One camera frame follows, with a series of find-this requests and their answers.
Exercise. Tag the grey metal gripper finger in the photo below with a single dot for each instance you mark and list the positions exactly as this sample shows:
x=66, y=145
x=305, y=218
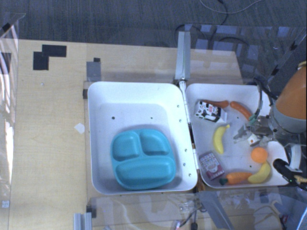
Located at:
x=239, y=137
x=244, y=128

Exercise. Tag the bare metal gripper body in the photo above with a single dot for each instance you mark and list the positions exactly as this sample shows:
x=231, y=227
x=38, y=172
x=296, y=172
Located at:
x=262, y=127

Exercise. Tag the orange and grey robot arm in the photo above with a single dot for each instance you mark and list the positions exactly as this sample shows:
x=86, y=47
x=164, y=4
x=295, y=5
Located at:
x=291, y=99

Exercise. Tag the small white and orange carton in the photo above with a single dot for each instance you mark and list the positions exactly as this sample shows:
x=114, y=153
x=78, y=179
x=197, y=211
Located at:
x=253, y=140

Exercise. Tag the white plastic tray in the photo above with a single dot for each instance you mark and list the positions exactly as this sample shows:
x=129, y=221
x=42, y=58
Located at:
x=236, y=152
x=134, y=97

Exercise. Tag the orange sausage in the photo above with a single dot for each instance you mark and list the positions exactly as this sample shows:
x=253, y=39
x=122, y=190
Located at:
x=241, y=109

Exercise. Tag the yellow banana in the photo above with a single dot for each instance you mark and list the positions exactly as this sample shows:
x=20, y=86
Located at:
x=261, y=174
x=218, y=140

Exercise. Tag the orange fruit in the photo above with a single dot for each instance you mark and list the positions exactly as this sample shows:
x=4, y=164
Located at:
x=259, y=155

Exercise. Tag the brown sausage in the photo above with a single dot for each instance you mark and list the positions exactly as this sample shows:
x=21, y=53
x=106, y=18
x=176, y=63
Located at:
x=219, y=103

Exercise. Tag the white and black milk carton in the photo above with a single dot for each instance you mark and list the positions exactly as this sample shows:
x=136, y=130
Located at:
x=208, y=111

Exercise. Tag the orange carrot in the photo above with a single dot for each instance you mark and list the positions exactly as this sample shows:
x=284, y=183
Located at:
x=237, y=177

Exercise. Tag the red and pink carton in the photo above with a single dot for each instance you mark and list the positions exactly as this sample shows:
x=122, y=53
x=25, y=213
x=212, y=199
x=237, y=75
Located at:
x=211, y=166

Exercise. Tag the blue divided plate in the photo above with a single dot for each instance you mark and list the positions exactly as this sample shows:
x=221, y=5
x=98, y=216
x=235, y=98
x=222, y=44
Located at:
x=141, y=169

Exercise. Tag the black cylinder on white bracket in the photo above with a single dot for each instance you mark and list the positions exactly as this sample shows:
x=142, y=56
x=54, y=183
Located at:
x=281, y=165

